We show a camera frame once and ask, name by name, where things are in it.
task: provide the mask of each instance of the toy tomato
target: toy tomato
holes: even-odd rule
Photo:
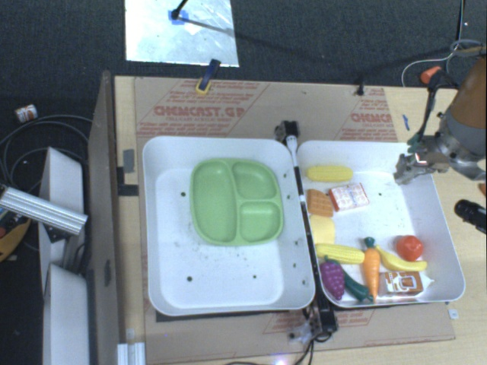
[[[423,244],[414,235],[401,236],[396,242],[396,251],[406,261],[415,261],[423,253]]]

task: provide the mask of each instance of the small can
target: small can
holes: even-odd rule
[[[15,110],[15,115],[20,123],[29,122],[30,120],[37,119],[37,108],[33,104],[23,106]]]

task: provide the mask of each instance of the yellow banana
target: yellow banana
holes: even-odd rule
[[[382,265],[390,271],[424,271],[428,267],[426,261],[405,261],[390,252],[386,252],[380,246],[376,245],[375,248],[380,253]]]

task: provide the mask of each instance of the green plate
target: green plate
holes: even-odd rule
[[[224,158],[199,163],[191,175],[190,201],[196,232],[216,245],[269,242],[282,231],[277,179],[256,161]]]

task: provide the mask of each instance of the toy carrot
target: toy carrot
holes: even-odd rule
[[[379,290],[379,268],[380,268],[380,254],[375,249],[375,239],[368,236],[364,239],[367,249],[365,250],[364,258],[364,276],[365,283],[371,292],[374,302],[377,298]]]

